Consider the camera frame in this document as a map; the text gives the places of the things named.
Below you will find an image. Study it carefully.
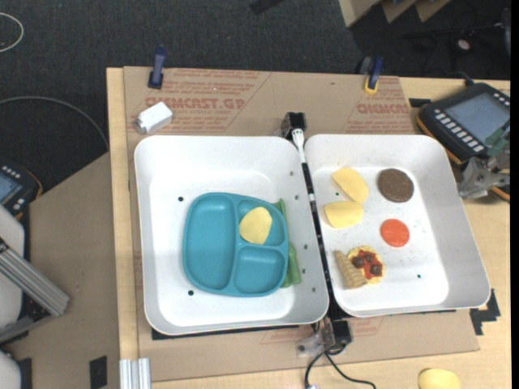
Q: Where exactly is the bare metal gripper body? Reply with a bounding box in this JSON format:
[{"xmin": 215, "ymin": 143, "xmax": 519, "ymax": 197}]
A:
[{"xmin": 484, "ymin": 148, "xmax": 511, "ymax": 188}]

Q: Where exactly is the white plastic tray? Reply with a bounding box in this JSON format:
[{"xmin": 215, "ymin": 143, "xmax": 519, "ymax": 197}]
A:
[
  {"xmin": 133, "ymin": 135, "xmax": 330, "ymax": 336},
  {"xmin": 302, "ymin": 133, "xmax": 491, "ymax": 318}
]

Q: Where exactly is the brown round toy biscuit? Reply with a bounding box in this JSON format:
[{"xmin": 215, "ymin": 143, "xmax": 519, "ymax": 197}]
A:
[{"xmin": 377, "ymin": 168, "xmax": 415, "ymax": 203}]

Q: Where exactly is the orange round toy slice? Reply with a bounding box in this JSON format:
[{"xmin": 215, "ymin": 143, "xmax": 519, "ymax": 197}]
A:
[{"xmin": 380, "ymin": 218, "xmax": 410, "ymax": 248}]

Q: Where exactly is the yellow toy potato slice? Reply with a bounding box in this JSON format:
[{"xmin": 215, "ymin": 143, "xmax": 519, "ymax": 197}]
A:
[
  {"xmin": 331, "ymin": 167, "xmax": 370, "ymax": 204},
  {"xmin": 323, "ymin": 200, "xmax": 364, "ymax": 229},
  {"xmin": 238, "ymin": 206, "xmax": 273, "ymax": 245},
  {"xmin": 418, "ymin": 367, "xmax": 461, "ymax": 389}
]

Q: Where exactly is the toy pizza slice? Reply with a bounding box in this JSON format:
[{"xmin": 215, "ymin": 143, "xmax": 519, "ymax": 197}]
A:
[{"xmin": 334, "ymin": 245, "xmax": 386, "ymax": 290}]

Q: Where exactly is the thin black and white rod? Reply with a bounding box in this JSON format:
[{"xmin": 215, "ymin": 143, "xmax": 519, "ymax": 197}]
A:
[{"xmin": 291, "ymin": 129, "xmax": 338, "ymax": 320}]

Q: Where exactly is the green toy lettuce leaf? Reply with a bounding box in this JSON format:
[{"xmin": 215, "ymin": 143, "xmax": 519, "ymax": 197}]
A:
[{"xmin": 272, "ymin": 199, "xmax": 303, "ymax": 289}]

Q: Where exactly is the brown cardboard board red print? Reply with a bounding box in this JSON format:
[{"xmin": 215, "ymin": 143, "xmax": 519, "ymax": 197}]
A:
[{"xmin": 122, "ymin": 66, "xmax": 492, "ymax": 383}]

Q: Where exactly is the blue divided plate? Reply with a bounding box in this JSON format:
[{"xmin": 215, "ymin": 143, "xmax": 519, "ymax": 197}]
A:
[{"xmin": 182, "ymin": 191, "xmax": 290, "ymax": 298}]

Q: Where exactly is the small white carton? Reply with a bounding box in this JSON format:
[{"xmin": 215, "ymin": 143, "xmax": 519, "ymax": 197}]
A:
[{"xmin": 133, "ymin": 100, "xmax": 174, "ymax": 135}]

